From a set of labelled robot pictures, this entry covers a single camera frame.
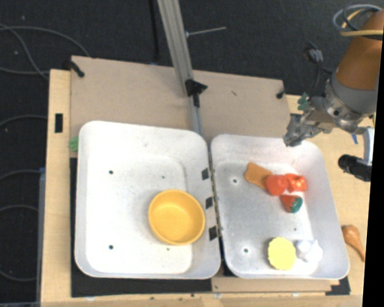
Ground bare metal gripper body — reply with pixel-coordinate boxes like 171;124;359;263
287;93;375;142

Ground red block with yellow dots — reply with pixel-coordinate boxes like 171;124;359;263
282;172;309;194

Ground orange toy bread slice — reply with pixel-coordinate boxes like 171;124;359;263
242;161;275;191

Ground orange-red toy tomato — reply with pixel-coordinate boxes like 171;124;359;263
263;173;291;198

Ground red toy strawberry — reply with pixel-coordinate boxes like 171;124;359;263
278;193;305;215

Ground white plastic tray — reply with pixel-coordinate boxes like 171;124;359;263
199;132;360;288
67;118;232;288

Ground brown toy chicken drumstick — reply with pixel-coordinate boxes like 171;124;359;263
338;224;369;263

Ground white lumpy toy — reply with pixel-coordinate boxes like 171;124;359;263
294;237;325;265

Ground yellow round toy biscuit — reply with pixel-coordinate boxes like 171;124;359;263
265;236;298;272

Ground yellow bowl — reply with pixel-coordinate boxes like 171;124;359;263
144;187;209;248

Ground brown cardboard board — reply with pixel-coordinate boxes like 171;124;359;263
52;55;360;303

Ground black cylinder on white bracket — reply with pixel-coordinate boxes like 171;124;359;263
336;124;376;183

